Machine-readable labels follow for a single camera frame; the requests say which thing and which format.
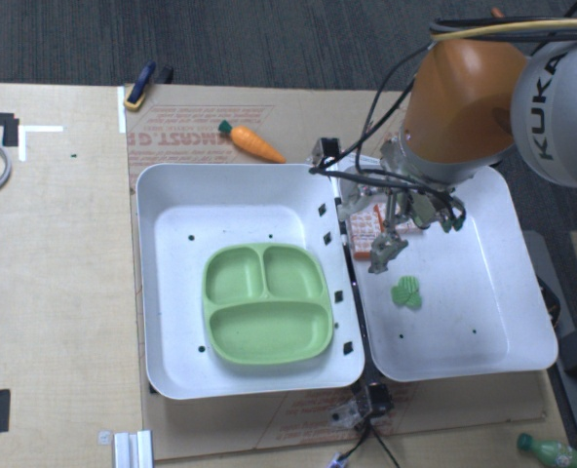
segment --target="toy carrot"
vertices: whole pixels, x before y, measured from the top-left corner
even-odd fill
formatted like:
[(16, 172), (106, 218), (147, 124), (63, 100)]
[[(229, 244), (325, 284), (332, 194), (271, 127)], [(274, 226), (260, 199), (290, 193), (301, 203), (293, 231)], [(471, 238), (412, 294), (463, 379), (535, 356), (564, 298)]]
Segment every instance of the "toy carrot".
[(248, 127), (243, 125), (232, 127), (226, 120), (223, 120), (219, 125), (219, 131), (228, 134), (235, 145), (238, 145), (248, 153), (275, 163), (285, 163), (287, 161), (269, 142)]

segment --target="plastic bottle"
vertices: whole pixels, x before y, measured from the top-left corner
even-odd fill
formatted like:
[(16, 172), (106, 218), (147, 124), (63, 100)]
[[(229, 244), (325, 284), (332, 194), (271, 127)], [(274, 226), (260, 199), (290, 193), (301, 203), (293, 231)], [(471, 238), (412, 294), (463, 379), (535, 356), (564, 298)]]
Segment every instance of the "plastic bottle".
[(533, 452), (545, 466), (577, 468), (577, 450), (558, 441), (536, 441), (530, 435), (519, 435), (520, 450)]

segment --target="green divided tray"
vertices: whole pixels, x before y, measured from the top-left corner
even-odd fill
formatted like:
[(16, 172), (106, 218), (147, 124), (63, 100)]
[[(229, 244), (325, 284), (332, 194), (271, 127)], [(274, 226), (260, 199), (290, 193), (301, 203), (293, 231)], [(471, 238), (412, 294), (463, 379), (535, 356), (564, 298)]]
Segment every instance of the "green divided tray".
[(331, 341), (326, 279), (297, 246), (253, 243), (216, 252), (205, 265), (202, 294), (212, 347), (229, 362), (301, 361)]

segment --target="blue clamp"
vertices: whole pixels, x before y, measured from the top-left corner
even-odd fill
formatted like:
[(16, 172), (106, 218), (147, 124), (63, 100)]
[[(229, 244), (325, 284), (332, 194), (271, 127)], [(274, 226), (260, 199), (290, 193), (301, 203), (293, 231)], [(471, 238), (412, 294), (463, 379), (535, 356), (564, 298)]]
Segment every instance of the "blue clamp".
[(149, 60), (141, 69), (139, 77), (136, 79), (133, 89), (124, 99), (124, 105), (130, 111), (137, 111), (143, 104), (145, 100), (145, 87), (150, 81), (150, 77), (156, 69), (156, 62), (154, 60)]

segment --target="yellow cable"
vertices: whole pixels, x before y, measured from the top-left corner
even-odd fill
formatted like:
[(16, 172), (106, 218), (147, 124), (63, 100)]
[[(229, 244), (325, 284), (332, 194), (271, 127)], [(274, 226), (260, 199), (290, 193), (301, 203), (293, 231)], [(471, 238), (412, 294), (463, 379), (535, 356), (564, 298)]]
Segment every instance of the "yellow cable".
[(455, 38), (471, 38), (473, 36), (491, 35), (494, 33), (507, 33), (510, 31), (542, 31), (552, 29), (572, 29), (577, 28), (577, 19), (558, 20), (530, 20), (527, 22), (509, 22), (507, 24), (494, 24), (492, 26), (481, 26), (448, 33), (433, 33), (432, 40), (441, 42), (443, 40), (453, 40)]

